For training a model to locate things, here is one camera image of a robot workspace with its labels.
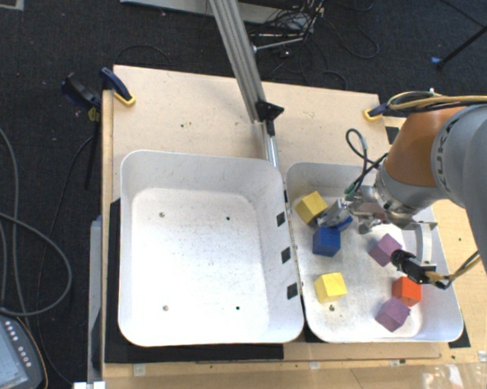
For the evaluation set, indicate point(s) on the pale wood board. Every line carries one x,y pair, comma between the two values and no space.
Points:
190,116

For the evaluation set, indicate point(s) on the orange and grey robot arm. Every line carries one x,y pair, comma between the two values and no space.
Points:
464,153

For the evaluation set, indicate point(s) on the yellow cube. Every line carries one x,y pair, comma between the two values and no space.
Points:
310,206
330,287

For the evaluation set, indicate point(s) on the orange cube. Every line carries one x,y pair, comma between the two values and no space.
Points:
406,292

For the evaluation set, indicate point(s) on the blue cube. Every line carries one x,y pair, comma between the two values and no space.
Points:
326,242

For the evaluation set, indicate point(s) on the purple cube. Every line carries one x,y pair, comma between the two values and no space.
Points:
392,314
384,249

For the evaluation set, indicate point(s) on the white plastic tray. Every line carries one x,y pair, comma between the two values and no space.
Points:
199,252
357,287

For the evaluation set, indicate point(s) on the black cylinder on white bracket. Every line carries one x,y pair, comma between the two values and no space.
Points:
414,267

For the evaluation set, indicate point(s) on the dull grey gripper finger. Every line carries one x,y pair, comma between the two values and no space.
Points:
338,206
327,218

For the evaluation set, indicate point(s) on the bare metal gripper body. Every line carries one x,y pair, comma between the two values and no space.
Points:
370,207

